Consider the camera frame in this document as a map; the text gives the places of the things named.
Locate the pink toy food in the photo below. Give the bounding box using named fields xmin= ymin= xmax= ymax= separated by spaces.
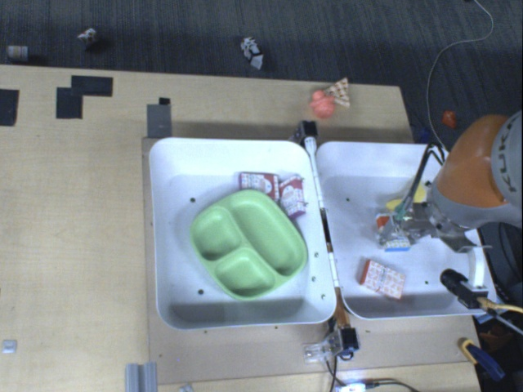
xmin=309 ymin=89 xmax=337 ymax=120

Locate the yellow toy food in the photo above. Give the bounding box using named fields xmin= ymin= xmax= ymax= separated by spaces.
xmin=385 ymin=184 xmax=428 ymax=212

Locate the orange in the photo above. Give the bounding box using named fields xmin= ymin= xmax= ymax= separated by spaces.
xmin=375 ymin=212 xmax=412 ymax=253

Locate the black cylinder on white bracket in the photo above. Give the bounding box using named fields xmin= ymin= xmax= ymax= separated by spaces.
xmin=440 ymin=245 xmax=491 ymax=310

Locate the green divided plate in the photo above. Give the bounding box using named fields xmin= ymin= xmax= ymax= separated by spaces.
xmin=189 ymin=189 xmax=309 ymax=302

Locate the black and white carton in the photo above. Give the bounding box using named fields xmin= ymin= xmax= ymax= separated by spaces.
xmin=239 ymin=36 xmax=265 ymax=71

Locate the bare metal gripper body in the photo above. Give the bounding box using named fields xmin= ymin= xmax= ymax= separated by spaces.
xmin=408 ymin=201 xmax=471 ymax=253

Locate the small brown and white carton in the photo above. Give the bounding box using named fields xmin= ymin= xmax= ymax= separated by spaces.
xmin=77 ymin=27 xmax=97 ymax=49

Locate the thin black and white rod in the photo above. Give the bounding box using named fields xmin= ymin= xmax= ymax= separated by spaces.
xmin=304 ymin=136 xmax=351 ymax=329

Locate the white plastic tray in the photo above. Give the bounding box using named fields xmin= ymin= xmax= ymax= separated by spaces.
xmin=148 ymin=136 xmax=337 ymax=330
xmin=316 ymin=140 xmax=498 ymax=320

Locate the red and white carton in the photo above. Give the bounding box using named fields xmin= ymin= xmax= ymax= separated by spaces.
xmin=238 ymin=171 xmax=280 ymax=200
xmin=278 ymin=173 xmax=309 ymax=220

